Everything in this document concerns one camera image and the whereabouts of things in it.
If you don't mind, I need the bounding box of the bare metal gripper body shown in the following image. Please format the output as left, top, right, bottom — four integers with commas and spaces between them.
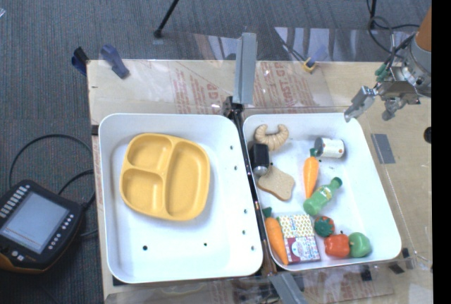
377, 63, 433, 106

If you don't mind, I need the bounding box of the white can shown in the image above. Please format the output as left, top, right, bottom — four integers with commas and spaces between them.
314, 136, 346, 159

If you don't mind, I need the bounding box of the orange carrot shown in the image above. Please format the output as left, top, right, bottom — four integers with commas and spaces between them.
261, 207, 290, 266
303, 147, 321, 200

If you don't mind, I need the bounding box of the white plastic tray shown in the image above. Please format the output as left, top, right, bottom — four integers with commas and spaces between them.
242, 113, 403, 272
97, 113, 264, 284

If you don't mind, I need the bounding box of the beige croissant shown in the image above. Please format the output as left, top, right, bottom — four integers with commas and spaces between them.
254, 123, 290, 152

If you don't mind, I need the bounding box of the green bottle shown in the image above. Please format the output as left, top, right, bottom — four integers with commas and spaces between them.
302, 176, 343, 217

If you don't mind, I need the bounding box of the black can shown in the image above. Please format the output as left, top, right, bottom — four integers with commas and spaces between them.
248, 142, 272, 177

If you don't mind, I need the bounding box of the brown bread slice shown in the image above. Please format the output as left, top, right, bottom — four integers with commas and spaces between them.
257, 164, 296, 202

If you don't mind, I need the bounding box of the orange tomato with green top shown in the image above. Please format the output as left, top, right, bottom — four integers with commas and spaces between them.
313, 215, 336, 238

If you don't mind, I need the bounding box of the green apple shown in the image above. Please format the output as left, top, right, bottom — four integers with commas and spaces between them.
347, 231, 373, 259

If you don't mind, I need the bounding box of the colourful printed carton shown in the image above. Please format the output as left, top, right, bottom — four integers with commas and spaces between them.
276, 213, 322, 265

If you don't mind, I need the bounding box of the yellow divided plate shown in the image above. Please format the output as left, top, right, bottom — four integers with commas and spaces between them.
118, 132, 211, 221

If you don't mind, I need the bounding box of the brown cardboard board red print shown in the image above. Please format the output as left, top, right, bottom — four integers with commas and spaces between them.
86, 59, 433, 304

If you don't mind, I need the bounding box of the black block with thin wires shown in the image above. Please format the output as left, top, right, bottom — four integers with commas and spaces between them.
222, 96, 245, 120

